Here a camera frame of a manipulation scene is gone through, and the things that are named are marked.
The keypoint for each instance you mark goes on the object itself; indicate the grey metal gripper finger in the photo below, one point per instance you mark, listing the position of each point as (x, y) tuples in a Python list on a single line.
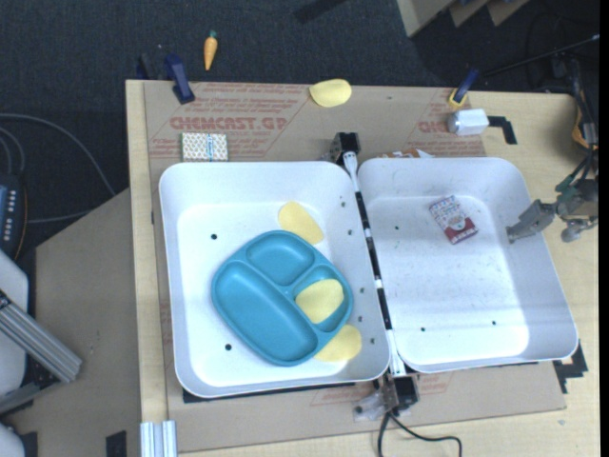
[(529, 219), (575, 231)]

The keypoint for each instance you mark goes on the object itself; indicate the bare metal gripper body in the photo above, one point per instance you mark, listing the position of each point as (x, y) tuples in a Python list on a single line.
[(581, 199)]

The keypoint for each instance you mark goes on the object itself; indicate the red and white packet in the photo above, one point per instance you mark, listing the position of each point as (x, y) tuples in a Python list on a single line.
[(453, 219)]

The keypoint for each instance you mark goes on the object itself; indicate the white plastic tray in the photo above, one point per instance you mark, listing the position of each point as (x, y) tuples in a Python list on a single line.
[(200, 350), (452, 303)]

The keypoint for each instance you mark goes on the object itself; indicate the white small carton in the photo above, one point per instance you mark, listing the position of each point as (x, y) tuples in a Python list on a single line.
[(470, 122)]

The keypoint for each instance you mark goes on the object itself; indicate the brown and white packet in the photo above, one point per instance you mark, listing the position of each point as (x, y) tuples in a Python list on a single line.
[(404, 153)]

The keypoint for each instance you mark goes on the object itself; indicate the thin black and white rod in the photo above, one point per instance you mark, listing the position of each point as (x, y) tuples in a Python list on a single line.
[(383, 308)]

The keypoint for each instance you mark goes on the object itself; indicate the yellow potato chip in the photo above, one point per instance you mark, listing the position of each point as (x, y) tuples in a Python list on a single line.
[(300, 221), (330, 92), (343, 345), (320, 299)]

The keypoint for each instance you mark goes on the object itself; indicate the blue divided plate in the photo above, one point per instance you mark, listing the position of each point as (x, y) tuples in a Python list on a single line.
[(257, 303)]

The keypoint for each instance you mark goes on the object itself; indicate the brown cardboard board red print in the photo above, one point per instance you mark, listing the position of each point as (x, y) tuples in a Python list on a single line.
[(285, 422)]

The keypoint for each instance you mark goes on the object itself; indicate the white orange patterned packet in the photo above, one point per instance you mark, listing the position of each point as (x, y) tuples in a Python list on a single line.
[(204, 146)]

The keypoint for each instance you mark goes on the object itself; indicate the orange carrot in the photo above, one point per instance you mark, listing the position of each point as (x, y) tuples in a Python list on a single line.
[(210, 51)]

